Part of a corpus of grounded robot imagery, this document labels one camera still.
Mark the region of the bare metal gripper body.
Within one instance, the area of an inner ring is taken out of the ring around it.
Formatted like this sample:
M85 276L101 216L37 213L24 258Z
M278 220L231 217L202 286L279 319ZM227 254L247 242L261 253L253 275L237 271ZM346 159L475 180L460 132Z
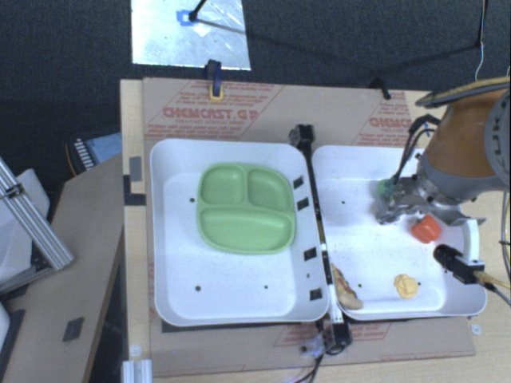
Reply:
M425 176L382 181L382 216L460 214L460 201L442 193Z

